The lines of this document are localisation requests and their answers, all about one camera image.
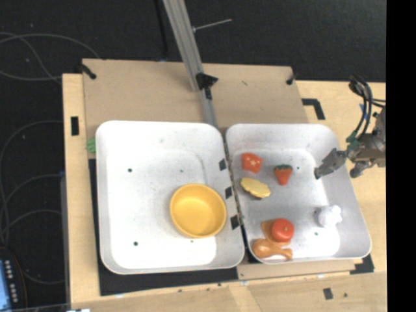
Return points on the brown cardboard board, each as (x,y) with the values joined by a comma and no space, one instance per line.
(139,89)

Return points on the red pizza slice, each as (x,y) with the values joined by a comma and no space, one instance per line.
(251,163)

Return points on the yellow bowl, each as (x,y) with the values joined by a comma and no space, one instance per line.
(198,211)

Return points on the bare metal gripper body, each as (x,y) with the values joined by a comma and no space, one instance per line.
(370,149)

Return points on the orange flat toy piece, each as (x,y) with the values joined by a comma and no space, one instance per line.
(266,228)

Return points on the green toy leaf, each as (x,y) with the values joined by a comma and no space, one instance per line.
(91,145)

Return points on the white plastic tray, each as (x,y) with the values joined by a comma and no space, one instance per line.
(146,187)
(302,203)

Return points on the red tomato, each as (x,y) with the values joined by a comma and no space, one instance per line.
(283,229)

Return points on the red strawberry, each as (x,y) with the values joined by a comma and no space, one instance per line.
(283,174)

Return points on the white lumpy toy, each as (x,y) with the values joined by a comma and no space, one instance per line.
(329,216)

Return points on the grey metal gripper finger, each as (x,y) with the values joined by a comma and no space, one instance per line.
(359,170)
(331,162)

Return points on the yellow biscuit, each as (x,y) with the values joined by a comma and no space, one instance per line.
(255,188)

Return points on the orange chicken drumstick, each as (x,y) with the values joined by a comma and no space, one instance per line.
(268,249)

